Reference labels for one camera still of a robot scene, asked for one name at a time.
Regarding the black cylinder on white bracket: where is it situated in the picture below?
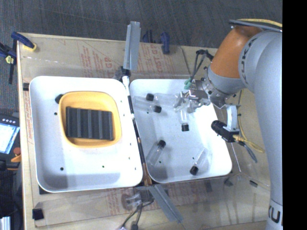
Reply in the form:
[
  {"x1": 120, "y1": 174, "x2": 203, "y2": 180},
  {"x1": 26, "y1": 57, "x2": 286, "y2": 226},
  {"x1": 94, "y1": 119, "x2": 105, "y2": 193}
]
[{"x1": 211, "y1": 104, "x2": 241, "y2": 143}]

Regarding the clear plastic bottle black cap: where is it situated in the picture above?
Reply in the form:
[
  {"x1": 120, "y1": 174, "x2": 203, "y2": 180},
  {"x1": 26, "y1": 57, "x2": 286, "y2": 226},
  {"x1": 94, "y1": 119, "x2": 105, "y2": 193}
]
[
  {"x1": 145, "y1": 92, "x2": 180, "y2": 107},
  {"x1": 145, "y1": 139, "x2": 167, "y2": 167},
  {"x1": 132, "y1": 96, "x2": 162, "y2": 114},
  {"x1": 179, "y1": 107, "x2": 190, "y2": 132},
  {"x1": 189, "y1": 147, "x2": 213, "y2": 176}
]

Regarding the black ribbed rack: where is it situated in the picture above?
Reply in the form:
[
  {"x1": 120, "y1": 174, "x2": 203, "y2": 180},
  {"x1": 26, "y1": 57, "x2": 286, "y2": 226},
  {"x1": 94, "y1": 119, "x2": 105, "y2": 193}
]
[{"x1": 65, "y1": 106, "x2": 114, "y2": 141}]

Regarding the yellow bowl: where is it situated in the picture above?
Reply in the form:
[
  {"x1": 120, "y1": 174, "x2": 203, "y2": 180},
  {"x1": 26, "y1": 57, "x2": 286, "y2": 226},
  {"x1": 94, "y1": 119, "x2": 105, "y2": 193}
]
[{"x1": 58, "y1": 91, "x2": 122, "y2": 149}]

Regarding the brown cardboard board red print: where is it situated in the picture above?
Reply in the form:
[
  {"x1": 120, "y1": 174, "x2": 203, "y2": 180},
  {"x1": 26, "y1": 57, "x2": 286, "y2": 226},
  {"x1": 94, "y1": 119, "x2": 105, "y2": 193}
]
[{"x1": 16, "y1": 32, "x2": 272, "y2": 230}]

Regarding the thin black and white rod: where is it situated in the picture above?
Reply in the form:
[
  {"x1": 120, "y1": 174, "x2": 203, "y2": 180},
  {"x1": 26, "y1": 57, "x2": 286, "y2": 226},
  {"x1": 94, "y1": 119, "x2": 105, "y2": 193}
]
[{"x1": 121, "y1": 75, "x2": 153, "y2": 186}]

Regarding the black block with thin wires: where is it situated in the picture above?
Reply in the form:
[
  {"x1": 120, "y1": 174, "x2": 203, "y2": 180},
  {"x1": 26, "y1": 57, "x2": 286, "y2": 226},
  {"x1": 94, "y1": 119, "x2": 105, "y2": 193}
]
[
  {"x1": 112, "y1": 66, "x2": 132, "y2": 81},
  {"x1": 124, "y1": 192, "x2": 154, "y2": 208}
]

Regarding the white plastic tray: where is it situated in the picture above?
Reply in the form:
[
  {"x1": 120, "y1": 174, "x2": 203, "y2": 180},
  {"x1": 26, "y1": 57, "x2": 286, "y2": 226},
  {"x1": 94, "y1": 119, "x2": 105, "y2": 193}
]
[
  {"x1": 129, "y1": 78, "x2": 233, "y2": 184},
  {"x1": 28, "y1": 75, "x2": 144, "y2": 193}
]

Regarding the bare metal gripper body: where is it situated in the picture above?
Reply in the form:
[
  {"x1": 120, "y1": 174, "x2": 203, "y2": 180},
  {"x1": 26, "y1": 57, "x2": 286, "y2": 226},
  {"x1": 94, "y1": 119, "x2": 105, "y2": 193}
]
[{"x1": 189, "y1": 80, "x2": 231, "y2": 109}]

